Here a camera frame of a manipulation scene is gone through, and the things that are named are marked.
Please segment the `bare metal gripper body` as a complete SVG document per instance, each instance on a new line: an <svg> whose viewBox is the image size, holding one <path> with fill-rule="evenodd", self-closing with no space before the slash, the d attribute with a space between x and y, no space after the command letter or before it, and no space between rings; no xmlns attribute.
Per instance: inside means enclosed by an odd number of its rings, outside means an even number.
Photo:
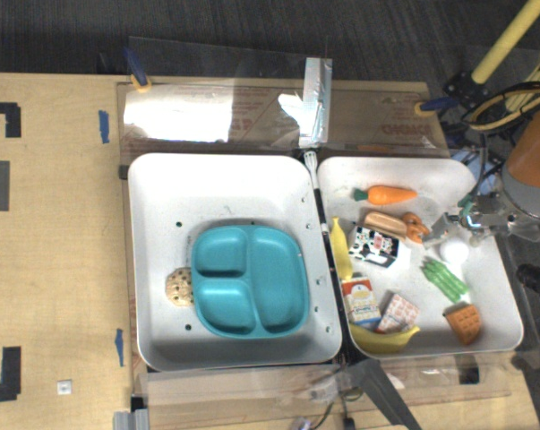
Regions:
<svg viewBox="0 0 540 430"><path fill-rule="evenodd" d="M476 237L515 236L540 243L540 216L522 209L506 193L467 194L458 206L461 225Z"/></svg>

